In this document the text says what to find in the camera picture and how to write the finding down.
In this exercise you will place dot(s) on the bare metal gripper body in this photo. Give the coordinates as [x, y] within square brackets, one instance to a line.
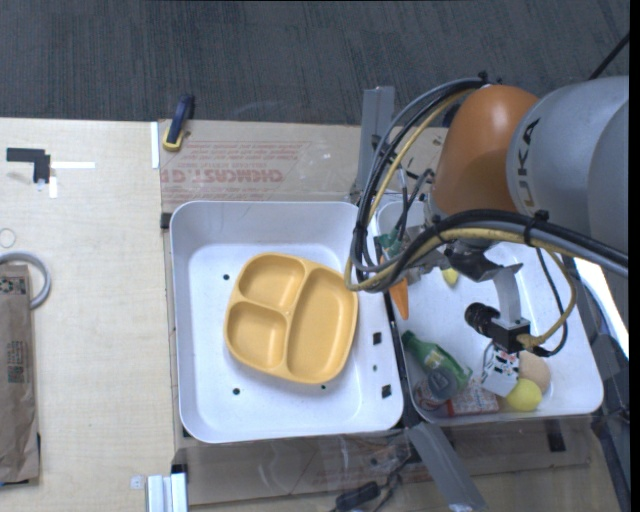
[433, 263]

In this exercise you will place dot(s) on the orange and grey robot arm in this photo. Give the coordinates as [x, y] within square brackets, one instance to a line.
[565, 150]

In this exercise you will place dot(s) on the small yellow toy fruit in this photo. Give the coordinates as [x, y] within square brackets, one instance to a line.
[450, 276]

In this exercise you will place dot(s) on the orange carrot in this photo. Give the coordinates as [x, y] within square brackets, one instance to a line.
[401, 302]

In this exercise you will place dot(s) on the green plastic bottle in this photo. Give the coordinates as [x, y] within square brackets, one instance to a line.
[430, 356]

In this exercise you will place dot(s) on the grey round can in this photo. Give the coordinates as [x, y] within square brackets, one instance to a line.
[442, 384]

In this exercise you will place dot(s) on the white printed carton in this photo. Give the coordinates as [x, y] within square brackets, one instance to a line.
[501, 377]

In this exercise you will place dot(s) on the yellow divided plate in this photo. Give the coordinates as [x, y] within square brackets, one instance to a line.
[315, 325]

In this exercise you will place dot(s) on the red and white packet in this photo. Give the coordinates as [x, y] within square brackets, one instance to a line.
[472, 402]

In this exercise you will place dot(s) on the tan round bread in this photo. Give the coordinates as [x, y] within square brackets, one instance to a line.
[536, 370]

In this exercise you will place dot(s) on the brown cardboard board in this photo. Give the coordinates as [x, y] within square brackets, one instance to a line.
[300, 175]

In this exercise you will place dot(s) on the yellow ball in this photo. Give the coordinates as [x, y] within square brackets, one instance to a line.
[524, 395]

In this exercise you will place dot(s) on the white plastic tray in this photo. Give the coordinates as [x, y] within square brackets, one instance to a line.
[550, 400]
[210, 350]

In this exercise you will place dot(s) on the brown paper bag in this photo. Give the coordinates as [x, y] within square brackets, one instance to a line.
[17, 400]

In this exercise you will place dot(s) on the black cylinder on white bracket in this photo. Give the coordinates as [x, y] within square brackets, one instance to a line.
[507, 300]

